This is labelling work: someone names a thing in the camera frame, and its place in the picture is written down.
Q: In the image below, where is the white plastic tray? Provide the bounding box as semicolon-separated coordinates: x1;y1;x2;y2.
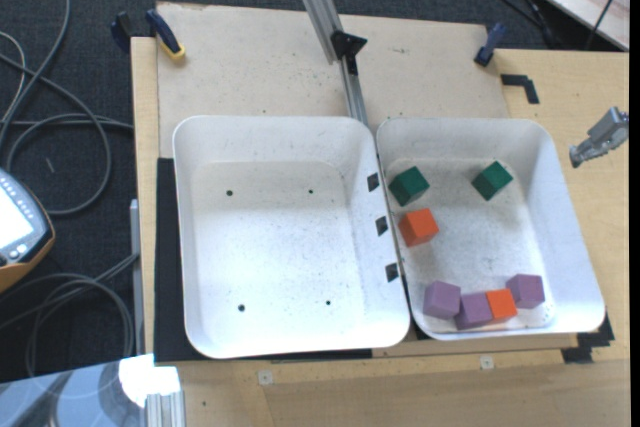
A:
374;116;607;342
171;114;412;360

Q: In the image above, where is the orange cube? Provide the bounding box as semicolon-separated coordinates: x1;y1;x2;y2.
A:
484;288;519;322
397;207;441;248

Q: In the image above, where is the green cube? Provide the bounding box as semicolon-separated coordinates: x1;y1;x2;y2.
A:
470;159;515;202
387;165;431;208

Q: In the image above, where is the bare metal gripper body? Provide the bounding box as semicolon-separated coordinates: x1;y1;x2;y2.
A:
587;106;630;148

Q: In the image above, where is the purple cube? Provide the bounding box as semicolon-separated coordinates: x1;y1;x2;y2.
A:
422;280;462;320
453;292;494;331
505;273;546;310

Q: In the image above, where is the pale brown flat board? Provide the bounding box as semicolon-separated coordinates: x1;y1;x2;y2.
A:
154;0;579;360

